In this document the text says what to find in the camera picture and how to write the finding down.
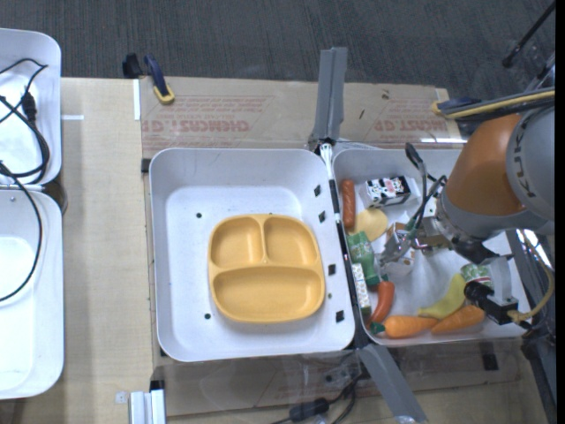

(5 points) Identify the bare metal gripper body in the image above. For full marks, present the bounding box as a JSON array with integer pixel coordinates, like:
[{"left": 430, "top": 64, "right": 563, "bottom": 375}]
[{"left": 411, "top": 213, "right": 456, "bottom": 255}]

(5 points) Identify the green plastic bottle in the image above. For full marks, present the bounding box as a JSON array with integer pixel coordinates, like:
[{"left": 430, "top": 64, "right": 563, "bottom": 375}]
[{"left": 345, "top": 231, "right": 381, "bottom": 287}]

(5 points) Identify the yellow round toy biscuit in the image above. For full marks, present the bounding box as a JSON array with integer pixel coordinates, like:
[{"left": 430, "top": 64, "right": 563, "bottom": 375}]
[{"left": 352, "top": 208, "right": 389, "bottom": 243}]

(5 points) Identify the white plastic tray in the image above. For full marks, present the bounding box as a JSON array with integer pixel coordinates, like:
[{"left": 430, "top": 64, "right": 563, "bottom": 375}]
[
  {"left": 0, "top": 27, "right": 63, "bottom": 186},
  {"left": 148, "top": 147, "right": 357, "bottom": 364},
  {"left": 330, "top": 148, "right": 533, "bottom": 348},
  {"left": 0, "top": 187, "right": 66, "bottom": 400}
]

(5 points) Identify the white and green printed carton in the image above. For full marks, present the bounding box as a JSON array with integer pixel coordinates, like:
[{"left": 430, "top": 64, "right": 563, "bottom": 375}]
[{"left": 350, "top": 262, "right": 373, "bottom": 316}]

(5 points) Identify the red-orange toy carrot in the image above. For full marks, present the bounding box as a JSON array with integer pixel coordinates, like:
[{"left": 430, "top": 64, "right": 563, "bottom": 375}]
[{"left": 367, "top": 280, "right": 396, "bottom": 336}]

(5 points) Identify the cow print carton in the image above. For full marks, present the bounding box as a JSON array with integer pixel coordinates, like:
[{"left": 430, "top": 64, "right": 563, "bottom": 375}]
[{"left": 363, "top": 175, "right": 421, "bottom": 209}]

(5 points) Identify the green and white can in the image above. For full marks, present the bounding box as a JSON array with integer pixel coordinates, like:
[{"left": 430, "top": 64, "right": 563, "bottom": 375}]
[{"left": 459, "top": 262, "right": 493, "bottom": 287}]

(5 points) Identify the red-brown toy sausage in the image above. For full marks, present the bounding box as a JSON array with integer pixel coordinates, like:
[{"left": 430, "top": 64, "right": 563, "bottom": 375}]
[{"left": 341, "top": 178, "right": 357, "bottom": 230}]

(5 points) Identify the yellow banana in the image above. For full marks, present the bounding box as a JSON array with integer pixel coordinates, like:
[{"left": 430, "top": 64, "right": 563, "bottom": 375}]
[{"left": 417, "top": 273, "right": 469, "bottom": 321}]

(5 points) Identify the orange toy carrot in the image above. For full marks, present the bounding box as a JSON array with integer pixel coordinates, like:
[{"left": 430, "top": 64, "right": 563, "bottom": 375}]
[
  {"left": 381, "top": 314, "right": 439, "bottom": 340},
  {"left": 431, "top": 304, "right": 486, "bottom": 337}
]

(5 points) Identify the orange divided plate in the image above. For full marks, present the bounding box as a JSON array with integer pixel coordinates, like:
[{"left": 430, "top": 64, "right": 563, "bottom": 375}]
[{"left": 207, "top": 213, "right": 327, "bottom": 324}]

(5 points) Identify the brown cardboard board red print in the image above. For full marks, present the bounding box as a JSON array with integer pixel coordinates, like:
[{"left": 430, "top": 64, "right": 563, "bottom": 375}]
[{"left": 139, "top": 75, "right": 524, "bottom": 417}]

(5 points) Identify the black cylinder on white bracket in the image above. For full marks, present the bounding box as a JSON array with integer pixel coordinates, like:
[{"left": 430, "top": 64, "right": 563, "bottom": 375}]
[{"left": 463, "top": 256, "right": 520, "bottom": 326}]

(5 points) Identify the black block with thin wires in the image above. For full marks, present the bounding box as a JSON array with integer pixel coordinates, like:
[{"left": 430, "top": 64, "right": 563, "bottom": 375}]
[{"left": 308, "top": 135, "right": 339, "bottom": 155}]

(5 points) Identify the black cable with plug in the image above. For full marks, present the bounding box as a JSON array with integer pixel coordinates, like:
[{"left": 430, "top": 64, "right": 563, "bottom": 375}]
[{"left": 0, "top": 57, "right": 51, "bottom": 303}]

